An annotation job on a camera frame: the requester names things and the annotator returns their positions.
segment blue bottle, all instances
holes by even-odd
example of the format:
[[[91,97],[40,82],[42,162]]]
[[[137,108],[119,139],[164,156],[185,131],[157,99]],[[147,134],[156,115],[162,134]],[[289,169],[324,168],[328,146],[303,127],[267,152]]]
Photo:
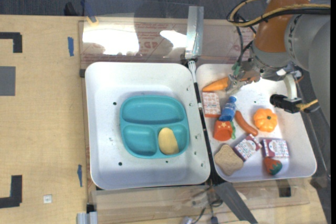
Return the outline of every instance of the blue bottle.
[[[232,121],[236,113],[236,101],[237,99],[234,96],[229,97],[222,109],[222,114],[219,117],[220,121]]]

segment sausage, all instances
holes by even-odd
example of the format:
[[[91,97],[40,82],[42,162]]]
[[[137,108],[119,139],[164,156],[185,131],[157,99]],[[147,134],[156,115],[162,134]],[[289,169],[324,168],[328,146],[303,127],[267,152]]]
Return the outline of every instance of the sausage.
[[[258,135],[258,130],[254,129],[251,125],[249,125],[243,118],[243,115],[239,110],[235,113],[235,120],[237,124],[248,134],[252,134],[253,136]]]

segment bread slice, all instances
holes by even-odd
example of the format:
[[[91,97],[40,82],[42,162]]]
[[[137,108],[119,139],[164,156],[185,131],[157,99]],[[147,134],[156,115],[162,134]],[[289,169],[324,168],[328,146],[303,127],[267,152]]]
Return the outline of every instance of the bread slice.
[[[227,176],[232,175],[235,171],[240,170],[244,162],[229,145],[223,145],[215,155],[215,163],[221,168]]]

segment wooden table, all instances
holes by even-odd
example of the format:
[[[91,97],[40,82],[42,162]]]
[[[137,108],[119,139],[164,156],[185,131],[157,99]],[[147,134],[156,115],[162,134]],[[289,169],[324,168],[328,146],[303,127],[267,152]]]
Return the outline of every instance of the wooden table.
[[[15,67],[15,96],[0,96],[0,198],[22,175],[22,202],[0,208],[1,223],[76,223],[88,201],[79,29],[83,17],[0,15],[0,32],[23,37],[23,52],[0,39],[0,66]],[[73,38],[73,56],[68,37]],[[78,175],[82,169],[82,182]],[[253,209],[259,223],[326,223],[306,180],[304,205]],[[221,223],[237,221],[220,213]],[[180,223],[181,217],[150,223]],[[207,223],[205,215],[199,223]]]

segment orange pumpkin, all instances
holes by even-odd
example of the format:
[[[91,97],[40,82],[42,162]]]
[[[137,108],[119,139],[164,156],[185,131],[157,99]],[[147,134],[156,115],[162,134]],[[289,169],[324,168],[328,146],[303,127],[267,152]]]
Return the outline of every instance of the orange pumpkin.
[[[258,109],[253,119],[257,128],[264,132],[272,132],[278,124],[278,117],[271,109]]]

